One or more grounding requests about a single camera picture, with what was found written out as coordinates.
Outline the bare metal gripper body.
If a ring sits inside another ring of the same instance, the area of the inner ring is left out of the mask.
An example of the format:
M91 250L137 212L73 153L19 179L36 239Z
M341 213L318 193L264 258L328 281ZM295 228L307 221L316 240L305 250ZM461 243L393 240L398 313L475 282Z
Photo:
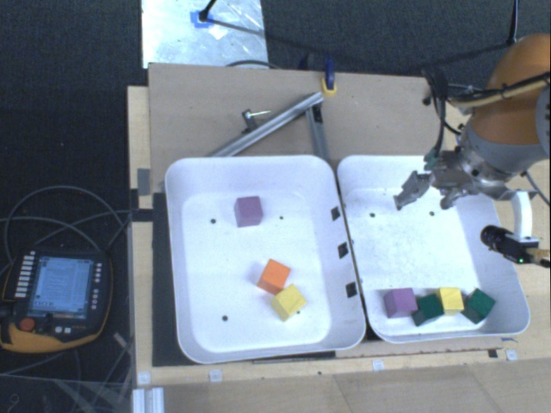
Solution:
M506 186L512 177L469 149L442 151L431 170L432 186L438 190L458 187L467 195L484 194L493 200L510 200L516 194Z

